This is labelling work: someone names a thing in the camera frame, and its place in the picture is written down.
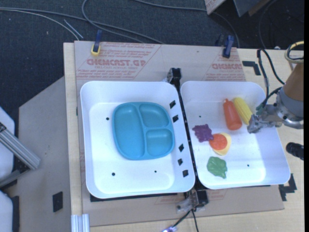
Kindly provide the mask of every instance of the white tray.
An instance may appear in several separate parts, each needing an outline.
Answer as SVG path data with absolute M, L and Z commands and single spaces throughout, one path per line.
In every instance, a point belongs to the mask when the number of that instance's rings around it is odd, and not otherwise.
M 164 82 L 91 81 L 83 85 L 80 94 L 86 185 L 93 196 L 178 193 L 193 187 L 195 174 L 175 87 Z M 172 101 L 176 105 L 170 108 Z M 114 109 L 126 102 L 154 102 L 163 106 L 171 119 L 178 115 L 173 123 L 175 147 L 170 154 L 148 160 L 128 160 L 120 155 L 111 118 Z
M 252 112 L 264 100 L 263 89 L 251 82 L 189 81 L 182 85 L 181 94 L 187 116 L 190 136 L 201 183 L 210 189 L 286 183 L 290 169 L 276 128 L 263 128 L 249 134 L 243 123 L 239 130 L 226 127 L 223 102 L 225 98 L 243 98 Z M 225 156 L 217 155 L 209 142 L 200 143 L 192 128 L 208 124 L 212 133 L 226 132 L 232 144 Z M 207 170 L 209 157 L 219 157 L 227 164 L 226 179 Z
M 0 191 L 0 225 L 1 232 L 12 232 L 13 203 L 12 200 Z

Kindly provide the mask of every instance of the orange bottle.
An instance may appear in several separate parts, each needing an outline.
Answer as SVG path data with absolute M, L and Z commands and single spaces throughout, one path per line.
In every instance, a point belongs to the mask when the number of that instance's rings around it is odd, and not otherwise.
M 228 99 L 223 103 L 224 116 L 229 130 L 238 130 L 242 126 L 242 121 L 232 101 Z

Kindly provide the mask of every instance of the wire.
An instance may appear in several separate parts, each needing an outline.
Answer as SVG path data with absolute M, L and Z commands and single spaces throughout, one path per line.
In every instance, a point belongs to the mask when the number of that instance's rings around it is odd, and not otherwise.
M 299 45 L 304 45 L 304 41 L 299 41 L 299 42 L 296 42 L 296 43 L 290 45 L 286 49 L 286 51 L 284 52 L 285 59 L 288 60 L 290 63 L 298 64 L 298 63 L 304 62 L 304 57 L 301 57 L 301 58 L 291 58 L 290 57 L 291 50 L 294 49 L 295 47 L 299 46 Z
M 286 15 L 286 16 L 288 16 L 288 18 L 286 19 L 286 21 L 284 21 L 282 23 L 280 23 L 280 22 L 275 23 L 275 20 L 277 20 L 277 18 L 281 15 Z M 295 15 L 289 14 L 287 12 L 284 12 L 284 13 L 278 14 L 276 16 L 273 16 L 268 12 L 268 19 L 270 21 L 268 33 L 269 33 L 269 41 L 272 44 L 272 48 L 277 46 L 277 44 L 275 42 L 276 33 L 278 33 L 280 35 L 280 38 L 284 37 L 284 38 L 288 39 L 290 42 L 294 42 L 294 40 L 288 36 L 288 33 L 283 29 L 283 27 L 286 26 L 286 27 L 290 28 L 290 24 L 294 23 L 294 21 L 297 21 L 299 23 L 304 24 L 304 22 L 302 22 L 299 19 L 299 17 L 301 17 L 301 16 L 304 16 L 304 13 L 295 16 Z
M 262 52 L 264 52 L 265 55 L 266 55 L 266 57 L 268 58 L 268 61 L 269 61 L 270 66 L 271 66 L 271 69 L 272 69 L 272 71 L 273 71 L 275 77 L 277 78 L 277 80 L 278 80 L 281 84 L 284 84 L 284 82 L 278 77 L 278 75 L 277 75 L 277 73 L 276 73 L 276 70 L 275 70 L 275 67 L 274 67 L 274 65 L 273 65 L 273 63 L 272 63 L 272 61 L 271 61 L 271 58 L 270 58 L 269 54 L 267 53 L 267 51 L 266 51 L 265 49 L 260 49 L 260 50 L 261 50 Z
M 121 31 L 124 31 L 124 32 L 128 32 L 128 33 L 132 33 L 132 34 L 141 36 L 141 37 L 143 37 L 143 38 L 145 38 L 145 39 L 149 39 L 149 40 L 151 40 L 151 41 L 153 41 L 153 42 L 156 42 L 156 43 L 159 43 L 159 44 L 164 44 L 162 41 L 156 40 L 156 39 L 154 39 L 154 38 L 152 38 L 152 37 L 149 37 L 149 36 L 147 36 L 147 35 L 144 35 L 144 34 L 141 34 L 141 33 L 135 32 L 135 31 L 131 31 L 131 30 L 128 30 L 128 29 L 124 29 L 124 28 L 120 28 L 120 27 L 116 27 L 116 26 L 112 26 L 112 25 L 105 24 L 105 23 L 101 23 L 101 22 L 97 22 L 97 21 L 90 20 L 90 19 L 87 17 L 87 15 L 85 14 L 85 12 L 84 12 L 85 4 L 86 4 L 88 1 L 89 1 L 89 0 L 84 0 L 84 2 L 83 2 L 83 4 L 82 4 L 82 12 L 83 12 L 83 16 L 84 16 L 85 18 L 81 18 L 81 17 L 78 17 L 78 16 L 70 15 L 70 14 L 63 14 L 63 13 L 58 13 L 58 12 L 51 12 L 51 11 L 45 11 L 45 10 L 35 10 L 35 9 L 0 7 L 0 10 L 7 10 L 7 11 L 18 10 L 18 11 L 25 11 L 25 12 L 35 12 L 35 13 L 44 13 L 44 14 L 50 14 L 50 15 L 64 16 L 64 17 L 73 18 L 73 19 L 77 19 L 77 20 L 87 21 L 87 22 L 89 22 L 91 25 L 93 25 L 93 26 L 95 26 L 95 27 L 98 27 L 98 25 L 100 25 L 100 26 L 104 26 L 104 27 L 108 27 L 108 28 L 112 28 L 112 29 L 116 29 L 116 30 L 121 30 Z M 145 2 L 145 1 L 142 1 L 142 0 L 133 0 L 133 1 L 136 1 L 136 2 L 139 2 L 139 3 L 142 3 L 142 4 L 147 4 L 147 5 L 150 5 L 150 6 L 159 7 L 159 8 L 207 12 L 206 9 L 186 8 L 186 7 L 173 7 L 173 6 L 167 6 L 167 5 L 160 5 L 160 4 Z M 222 15 L 217 14 L 217 13 L 213 13 L 213 14 L 216 15 L 216 16 L 218 16 L 218 17 L 220 17 L 221 19 L 223 19 L 223 20 L 230 26 L 230 28 L 232 29 L 232 31 L 233 31 L 233 33 L 234 33 L 234 35 L 235 35 L 235 38 L 237 39 L 238 48 L 240 48 L 238 35 L 237 35 L 235 29 L 233 28 L 233 26 L 231 25 L 231 23 L 229 23 L 229 21 L 228 21 L 227 19 L 225 19 Z M 107 32 L 109 32 L 109 33 L 116 34 L 116 35 L 118 35 L 118 36 L 126 37 L 126 38 L 132 39 L 132 40 L 134 40 L 134 41 L 143 43 L 142 41 L 140 41 L 140 40 L 138 40 L 138 39 L 135 39 L 135 38 L 133 38 L 133 37 L 130 37 L 130 36 L 128 36 L 128 35 L 124 35 L 124 34 L 121 34 L 121 33 L 117 33 L 117 32 L 115 32 L 115 31 L 111 31 L 111 30 L 108 30 L 108 29 L 105 29 L 105 28 L 102 28 L 102 27 L 99 27 L 99 28 L 102 29 L 102 30 L 104 30 L 104 31 L 107 31 Z
M 195 217 L 195 214 L 194 214 L 194 210 L 193 210 L 193 209 L 189 210 L 189 211 L 188 211 L 184 216 L 182 216 L 172 227 L 174 228 L 174 227 L 176 227 L 178 224 L 180 224 L 180 223 L 190 214 L 190 212 L 192 212 L 192 214 L 193 214 L 195 227 L 196 227 L 197 232 L 198 232 L 197 219 L 196 219 L 196 217 Z
M 69 23 L 64 19 L 64 22 L 76 33 L 79 37 L 83 39 L 83 36 Z
M 97 25 L 96 25 L 97 23 L 94 23 L 93 21 L 91 21 L 91 20 L 87 17 L 87 15 L 85 14 L 84 8 L 85 8 L 85 4 L 86 4 L 88 1 L 89 1 L 89 0 L 84 0 L 84 2 L 83 2 L 83 4 L 82 4 L 82 13 L 83 13 L 84 18 L 85 18 L 91 25 L 93 25 L 93 26 L 95 26 L 95 27 L 97 27 L 97 28 L 99 28 L 99 29 L 102 29 L 102 30 L 107 31 L 106 29 L 97 26 Z M 155 4 L 155 3 L 146 2 L 146 1 L 142 1 L 142 0 L 132 0 L 132 1 L 139 2 L 139 3 L 142 3 L 142 4 L 146 4 L 146 5 L 150 5 L 150 6 L 153 6 L 153 7 L 158 7 L 158 8 L 173 9 L 173 10 L 189 10 L 189 11 L 207 12 L 206 9 L 188 8 L 188 7 L 174 7 L 174 6 L 168 6 L 168 5 Z M 239 48 L 239 38 L 238 38 L 238 35 L 236 34 L 236 31 L 235 31 L 235 29 L 233 28 L 233 26 L 232 26 L 232 25 L 229 23 L 229 21 L 226 20 L 222 15 L 217 14 L 217 13 L 213 13 L 213 14 L 215 14 L 215 15 L 217 15 L 218 17 L 222 18 L 222 19 L 230 26 L 230 28 L 232 29 L 233 33 L 235 34 L 235 37 L 236 37 L 236 39 L 237 39 L 238 48 Z M 115 26 L 114 26 L 113 28 L 119 29 L 119 30 L 124 30 L 124 29 L 122 29 L 122 28 L 115 27 Z M 134 33 L 134 34 L 139 35 L 139 36 L 142 36 L 142 37 L 145 37 L 145 35 L 143 35 L 143 34 L 139 34 L 139 33 L 133 32 L 133 31 L 129 31 L 129 32 Z
M 21 11 L 21 10 L 14 10 L 14 9 L 2 9 L 2 10 L 6 10 L 6 11 L 14 11 L 14 12 L 20 12 L 20 13 L 26 13 L 26 14 L 33 14 L 33 15 L 37 15 L 37 16 L 41 16 L 41 17 L 44 17 L 44 18 L 46 18 L 46 19 L 48 19 L 48 20 L 51 20 L 51 21 L 53 21 L 53 22 L 56 22 L 57 24 L 59 24 L 60 26 L 62 26 L 62 27 L 64 27 L 66 30 L 68 30 L 71 34 L 73 34 L 74 35 L 74 37 L 79 41 L 79 38 L 77 37 L 77 35 L 71 30 L 71 29 L 69 29 L 68 27 L 66 27 L 65 25 L 63 25 L 62 23 L 60 23 L 60 22 L 58 22 L 58 21 L 56 21 L 56 20 L 54 20 L 54 19 L 52 19 L 52 18 L 49 18 L 49 17 L 47 17 L 47 16 L 44 16 L 44 15 L 42 15 L 42 14 L 36 14 L 36 13 L 32 13 L 32 12 L 27 12 L 27 11 Z
M 192 209 L 191 211 L 192 211 L 192 215 L 193 215 L 193 218 L 194 218 L 195 228 L 197 229 L 197 232 L 198 232 L 198 227 L 197 227 L 197 218 L 195 217 L 195 214 L 194 214 L 193 209 Z
M 263 77 L 264 77 L 264 82 L 265 82 L 265 86 L 266 86 L 266 97 L 267 97 L 269 95 L 269 82 L 268 82 L 268 78 L 267 78 L 266 72 L 265 72 L 263 64 L 262 64 L 261 49 L 257 50 L 256 54 L 257 54 L 257 57 L 259 59 L 259 65 L 260 65 L 260 68 L 261 68 L 261 71 L 262 71 L 262 74 L 263 74 Z
M 266 97 L 266 98 L 263 100 L 263 102 L 262 102 L 263 107 L 266 106 L 268 99 L 269 99 L 273 94 L 277 94 L 281 88 L 282 88 L 282 87 L 278 87 L 278 88 L 276 88 L 274 91 L 272 91 L 269 95 L 267 95 L 267 97 Z
M 266 49 L 266 46 L 264 44 L 264 41 L 263 41 L 263 38 L 262 38 L 262 33 L 261 33 L 261 24 L 262 24 L 262 19 L 266 13 L 266 11 L 269 9 L 269 7 L 271 5 L 273 5 L 275 2 L 277 2 L 278 0 L 273 0 L 263 11 L 263 13 L 261 14 L 261 17 L 260 17 L 260 20 L 259 20 L 259 24 L 258 24 L 258 32 L 259 32 L 259 38 L 260 38 L 260 41 L 261 41 L 261 44 L 263 46 L 264 49 Z
M 180 224 L 189 214 L 191 210 L 189 210 L 183 217 L 181 217 L 172 227 L 176 227 L 178 224 Z

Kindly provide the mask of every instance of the blue divided plate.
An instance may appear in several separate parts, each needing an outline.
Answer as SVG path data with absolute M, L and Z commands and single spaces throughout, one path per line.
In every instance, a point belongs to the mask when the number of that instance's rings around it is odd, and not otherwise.
M 174 130 L 167 111 L 157 103 L 129 102 L 112 114 L 112 132 L 119 153 L 130 160 L 156 159 L 174 148 Z

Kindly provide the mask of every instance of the green toy vegetable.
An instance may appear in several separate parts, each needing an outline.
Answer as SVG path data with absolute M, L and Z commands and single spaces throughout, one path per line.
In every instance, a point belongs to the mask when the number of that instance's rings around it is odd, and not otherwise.
M 225 160 L 218 157 L 210 157 L 207 163 L 207 170 L 214 176 L 226 179 L 227 166 Z

